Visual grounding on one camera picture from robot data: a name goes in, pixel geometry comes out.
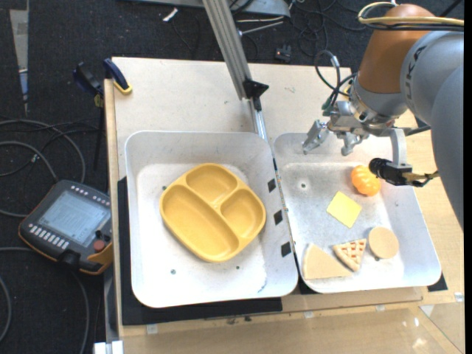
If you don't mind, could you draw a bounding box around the round tan biscuit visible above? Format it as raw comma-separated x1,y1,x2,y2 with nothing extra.
367,226,400,260

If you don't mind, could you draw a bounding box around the toy pizza slice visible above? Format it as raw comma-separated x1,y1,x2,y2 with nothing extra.
332,238,368,273

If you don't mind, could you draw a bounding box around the yellow divided plate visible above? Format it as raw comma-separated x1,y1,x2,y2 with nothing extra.
159,162,267,263

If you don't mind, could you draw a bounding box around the black cylinder on white bracket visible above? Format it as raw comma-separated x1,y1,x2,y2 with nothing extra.
368,128,413,187

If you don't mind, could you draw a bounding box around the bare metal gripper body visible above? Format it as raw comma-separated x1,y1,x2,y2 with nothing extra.
326,96,395,140

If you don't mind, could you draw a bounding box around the tan triangular bread slice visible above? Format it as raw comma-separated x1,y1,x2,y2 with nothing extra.
302,243,354,281

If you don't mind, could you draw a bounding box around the pale wood board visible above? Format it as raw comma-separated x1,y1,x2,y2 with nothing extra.
103,56,465,339

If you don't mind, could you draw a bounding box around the white plastic tray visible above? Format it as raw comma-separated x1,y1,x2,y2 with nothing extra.
124,130,299,309
273,131,443,294

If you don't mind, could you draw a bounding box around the yellow cheese slice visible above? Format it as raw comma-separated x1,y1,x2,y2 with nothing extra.
325,190,363,229

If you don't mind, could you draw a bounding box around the orange toy pumpkin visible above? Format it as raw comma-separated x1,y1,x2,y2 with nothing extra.
350,164,382,198

